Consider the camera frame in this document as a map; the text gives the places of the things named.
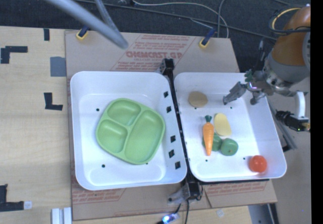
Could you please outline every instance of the toy carrot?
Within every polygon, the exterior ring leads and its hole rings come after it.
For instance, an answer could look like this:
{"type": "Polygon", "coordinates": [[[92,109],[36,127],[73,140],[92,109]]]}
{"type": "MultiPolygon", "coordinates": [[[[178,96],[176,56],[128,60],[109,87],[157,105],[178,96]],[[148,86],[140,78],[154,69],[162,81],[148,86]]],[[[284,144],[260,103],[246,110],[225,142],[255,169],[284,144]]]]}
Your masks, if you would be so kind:
{"type": "Polygon", "coordinates": [[[212,117],[205,116],[206,123],[203,125],[203,139],[205,143],[206,154],[211,155],[213,145],[214,126],[210,123],[212,117]]]}

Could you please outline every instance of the light wood surface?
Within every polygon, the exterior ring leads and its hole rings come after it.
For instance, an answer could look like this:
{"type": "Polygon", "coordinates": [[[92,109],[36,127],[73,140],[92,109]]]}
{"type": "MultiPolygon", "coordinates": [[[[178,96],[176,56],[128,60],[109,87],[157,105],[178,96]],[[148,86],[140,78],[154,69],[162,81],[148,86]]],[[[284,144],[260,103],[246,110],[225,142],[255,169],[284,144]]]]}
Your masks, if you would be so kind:
{"type": "MultiPolygon", "coordinates": [[[[53,208],[71,207],[66,77],[50,76],[50,58],[65,57],[64,30],[0,27],[0,47],[28,46],[0,64],[0,185],[7,201],[32,201],[32,209],[0,212],[0,223],[50,223],[53,208]],[[44,93],[63,110],[46,110],[44,93]]],[[[184,223],[186,212],[180,212],[184,223]]],[[[165,214],[74,221],[156,223],[165,214]]],[[[251,224],[247,206],[189,211],[187,223],[251,224]]]]}

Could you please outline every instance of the cardboard box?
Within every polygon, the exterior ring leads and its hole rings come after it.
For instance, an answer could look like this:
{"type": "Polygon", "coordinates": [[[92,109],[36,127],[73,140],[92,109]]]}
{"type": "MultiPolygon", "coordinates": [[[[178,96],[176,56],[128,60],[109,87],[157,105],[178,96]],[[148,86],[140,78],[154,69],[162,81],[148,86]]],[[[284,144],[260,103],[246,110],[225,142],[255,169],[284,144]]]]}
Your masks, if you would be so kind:
{"type": "MultiPolygon", "coordinates": [[[[71,98],[69,84],[80,71],[158,72],[164,58],[173,58],[174,76],[181,72],[239,72],[230,39],[212,38],[207,48],[202,37],[123,33],[129,47],[122,50],[100,34],[90,31],[80,41],[77,31],[66,31],[66,67],[70,130],[73,220],[173,212],[168,196],[181,184],[89,191],[76,181],[74,166],[71,98]]],[[[209,209],[276,202],[272,182],[240,182],[203,185],[203,196],[190,209],[209,209]]]]}

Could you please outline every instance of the white tray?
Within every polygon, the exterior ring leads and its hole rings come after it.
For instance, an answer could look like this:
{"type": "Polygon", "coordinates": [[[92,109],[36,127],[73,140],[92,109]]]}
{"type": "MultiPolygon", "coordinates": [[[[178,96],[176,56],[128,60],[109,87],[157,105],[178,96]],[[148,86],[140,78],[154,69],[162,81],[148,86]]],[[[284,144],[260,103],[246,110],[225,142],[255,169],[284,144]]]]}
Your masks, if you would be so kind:
{"type": "Polygon", "coordinates": [[[189,165],[193,175],[201,181],[273,179],[286,172],[285,156],[267,99],[264,97],[251,105],[252,94],[246,91],[237,100],[223,104],[223,96],[238,81],[245,83],[244,79],[243,73],[180,73],[174,80],[189,165]],[[188,102],[191,91],[204,93],[208,103],[201,108],[191,106],[188,102]],[[212,116],[213,123],[216,113],[227,116],[232,129],[230,138],[239,144],[233,156],[224,156],[219,151],[207,156],[202,146],[204,116],[212,116]],[[268,167],[262,174],[248,167],[250,158],[257,154],[267,159],[268,167]]]}
{"type": "Polygon", "coordinates": [[[147,72],[79,72],[70,83],[75,172],[87,190],[181,182],[187,174],[183,145],[168,80],[147,72]],[[128,98],[156,110],[166,130],[154,158],[133,165],[104,151],[95,129],[102,112],[117,98],[128,98]]]}

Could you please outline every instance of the copper-colored cylinder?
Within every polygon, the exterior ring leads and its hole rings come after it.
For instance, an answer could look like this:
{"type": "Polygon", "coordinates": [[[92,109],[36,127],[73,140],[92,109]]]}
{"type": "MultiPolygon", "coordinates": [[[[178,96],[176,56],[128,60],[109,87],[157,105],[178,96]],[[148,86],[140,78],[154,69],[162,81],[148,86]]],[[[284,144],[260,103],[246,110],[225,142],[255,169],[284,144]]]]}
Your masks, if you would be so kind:
{"type": "MultiPolygon", "coordinates": [[[[285,25],[284,30],[298,29],[299,27],[310,27],[310,6],[299,9],[285,25]]],[[[275,61],[285,65],[303,66],[303,41],[306,32],[296,32],[280,36],[272,50],[275,61]]]]}

